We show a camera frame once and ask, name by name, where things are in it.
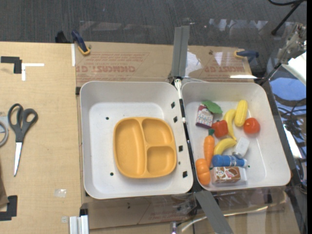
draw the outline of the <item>black scissor handle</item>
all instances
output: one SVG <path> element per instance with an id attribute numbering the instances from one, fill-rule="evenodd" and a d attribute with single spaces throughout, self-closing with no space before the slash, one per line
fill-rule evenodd
<path id="1" fill-rule="evenodd" d="M 34 115 L 34 117 L 32 118 L 31 121 L 27 121 L 27 117 L 29 115 Z M 28 129 L 36 123 L 36 121 L 38 120 L 38 114 L 37 112 L 32 109 L 32 108 L 27 108 L 24 110 L 23 112 L 23 116 L 22 116 L 22 127 L 21 127 L 21 132 L 23 134 L 23 137 L 25 136 L 25 134 L 27 133 Z"/>
<path id="2" fill-rule="evenodd" d="M 16 107 L 19 108 L 17 111 L 17 115 L 16 115 L 17 122 L 16 124 L 12 124 L 11 116 L 12 116 L 13 110 Z M 31 121 L 27 121 L 27 117 L 31 114 L 33 114 L 34 117 L 32 118 Z M 16 135 L 15 141 L 23 142 L 24 136 L 29 130 L 29 128 L 38 120 L 38 114 L 34 109 L 28 108 L 24 110 L 22 105 L 20 105 L 19 103 L 16 103 L 9 109 L 8 120 L 9 120 L 9 125 L 12 127 L 12 129 L 15 132 L 15 135 Z"/>
<path id="3" fill-rule="evenodd" d="M 16 107 L 18 107 L 18 111 L 16 114 L 16 118 L 17 118 L 16 124 L 12 124 L 12 120 L 11 120 L 12 112 Z M 23 117 L 23 111 L 24 111 L 24 109 L 23 109 L 22 105 L 20 105 L 19 103 L 16 103 L 9 109 L 9 112 L 8 112 L 9 125 L 12 127 L 12 129 L 15 132 L 16 142 L 22 142 L 23 138 L 24 138 L 24 136 L 21 132 L 21 128 L 20 128 L 22 117 Z"/>

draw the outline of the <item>red bell pepper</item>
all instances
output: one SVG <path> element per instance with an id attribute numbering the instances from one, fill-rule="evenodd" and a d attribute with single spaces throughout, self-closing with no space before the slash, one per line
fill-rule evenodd
<path id="1" fill-rule="evenodd" d="M 212 129 L 214 129 L 214 135 L 217 138 L 223 137 L 228 134 L 228 124 L 226 120 L 217 120 L 215 123 L 211 126 Z"/>

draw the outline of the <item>yellow divided plate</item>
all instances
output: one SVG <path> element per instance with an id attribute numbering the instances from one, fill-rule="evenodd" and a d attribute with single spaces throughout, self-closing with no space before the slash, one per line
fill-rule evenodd
<path id="1" fill-rule="evenodd" d="M 124 118 L 114 128 L 114 156 L 119 171 L 127 177 L 165 176 L 176 167 L 172 129 L 159 118 Z"/>

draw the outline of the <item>gray strap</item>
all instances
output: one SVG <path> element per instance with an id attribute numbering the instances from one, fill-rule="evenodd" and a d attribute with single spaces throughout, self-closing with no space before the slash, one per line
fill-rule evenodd
<path id="1" fill-rule="evenodd" d="M 210 191 L 200 191 L 195 193 L 195 197 L 214 229 L 214 233 L 233 234 L 229 223 L 226 221 L 221 209 Z"/>
<path id="2" fill-rule="evenodd" d="M 189 37 L 189 25 L 175 28 L 174 51 L 171 67 L 171 76 L 173 77 L 185 76 Z"/>

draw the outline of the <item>white tray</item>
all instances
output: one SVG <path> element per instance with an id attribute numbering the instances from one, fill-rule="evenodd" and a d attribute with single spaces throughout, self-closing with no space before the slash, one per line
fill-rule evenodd
<path id="1" fill-rule="evenodd" d="M 165 82 L 91 81 L 80 90 L 80 105 L 84 187 L 91 197 L 172 195 L 191 189 L 191 162 L 179 98 L 173 85 Z M 125 177 L 119 172 L 114 160 L 113 132 L 116 123 L 126 117 L 157 117 L 170 125 L 177 151 L 177 165 L 172 173 L 138 179 Z"/>
<path id="2" fill-rule="evenodd" d="M 250 141 L 245 155 L 250 167 L 246 168 L 247 183 L 243 185 L 221 184 L 215 186 L 202 185 L 209 191 L 226 191 L 256 187 L 284 186 L 291 178 L 290 169 L 275 126 L 271 108 L 264 89 L 255 83 L 218 83 L 218 82 L 188 82 L 182 86 L 187 129 L 190 136 L 194 160 L 204 157 L 203 143 L 208 130 L 195 125 L 200 102 L 211 100 L 217 103 L 222 115 L 214 117 L 214 121 L 222 119 L 227 110 L 234 108 L 241 99 L 248 102 L 248 117 L 258 119 L 261 130 L 257 137 L 247 136 L 242 128 L 234 124 L 234 134 L 239 140 L 246 137 Z M 223 154 L 231 155 L 233 148 Z"/>

